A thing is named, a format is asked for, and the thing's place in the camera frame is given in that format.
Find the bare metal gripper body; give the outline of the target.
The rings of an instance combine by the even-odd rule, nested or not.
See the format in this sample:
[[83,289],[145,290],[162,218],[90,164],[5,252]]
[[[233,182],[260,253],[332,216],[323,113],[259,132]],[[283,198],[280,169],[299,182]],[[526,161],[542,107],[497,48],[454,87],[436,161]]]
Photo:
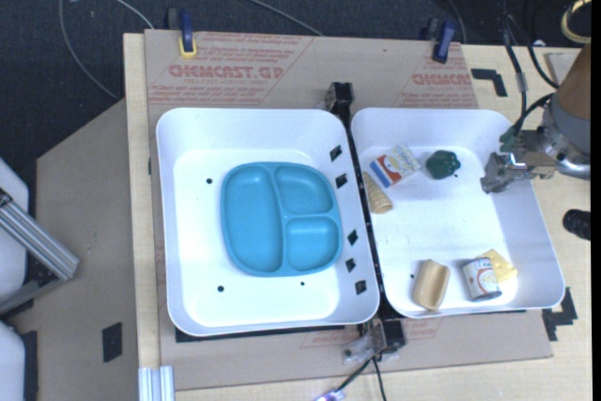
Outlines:
[[591,177],[590,155],[560,131],[521,131],[513,154],[518,164],[525,164],[529,172],[540,178],[550,178],[555,173],[584,180]]

